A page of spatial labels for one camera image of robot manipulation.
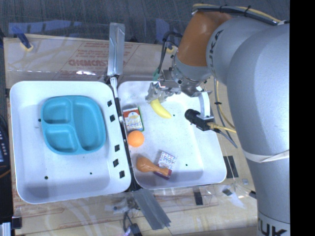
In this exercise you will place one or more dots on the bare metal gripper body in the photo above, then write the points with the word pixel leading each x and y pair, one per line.
pixel 183 83

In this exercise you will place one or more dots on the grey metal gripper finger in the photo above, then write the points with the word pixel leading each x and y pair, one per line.
pixel 151 94
pixel 164 95

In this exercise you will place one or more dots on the yellow banana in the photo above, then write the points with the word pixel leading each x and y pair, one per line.
pixel 161 110

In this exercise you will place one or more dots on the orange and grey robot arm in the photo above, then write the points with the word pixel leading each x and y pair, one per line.
pixel 256 87

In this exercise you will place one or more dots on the orange and white carton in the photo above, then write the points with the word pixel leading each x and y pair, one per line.
pixel 133 119

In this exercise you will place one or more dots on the orange ball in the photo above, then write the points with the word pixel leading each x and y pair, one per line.
pixel 135 138

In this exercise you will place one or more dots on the white and purple printed packet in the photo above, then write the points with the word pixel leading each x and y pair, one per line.
pixel 167 160

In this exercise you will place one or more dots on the white plastic tray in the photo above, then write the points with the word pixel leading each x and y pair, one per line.
pixel 29 181
pixel 197 156

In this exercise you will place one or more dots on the orange chicken drumstick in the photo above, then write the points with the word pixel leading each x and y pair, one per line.
pixel 146 165

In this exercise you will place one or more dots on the blue divided plate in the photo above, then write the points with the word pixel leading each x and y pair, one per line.
pixel 73 125

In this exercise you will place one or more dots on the brown cardboard board red print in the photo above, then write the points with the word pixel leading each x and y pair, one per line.
pixel 73 55

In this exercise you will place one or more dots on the black cylinder on white bracket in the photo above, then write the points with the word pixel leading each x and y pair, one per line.
pixel 199 120

